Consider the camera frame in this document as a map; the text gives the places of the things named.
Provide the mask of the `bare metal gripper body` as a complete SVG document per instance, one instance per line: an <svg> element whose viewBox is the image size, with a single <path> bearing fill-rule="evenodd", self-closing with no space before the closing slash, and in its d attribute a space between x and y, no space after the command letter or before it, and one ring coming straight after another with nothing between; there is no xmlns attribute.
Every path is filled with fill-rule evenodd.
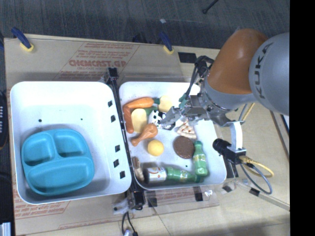
<svg viewBox="0 0 315 236"><path fill-rule="evenodd" d="M189 121L211 120L219 126L225 126L231 120L227 113L238 108L238 98L229 94L208 94L182 96L182 115Z"/></svg>

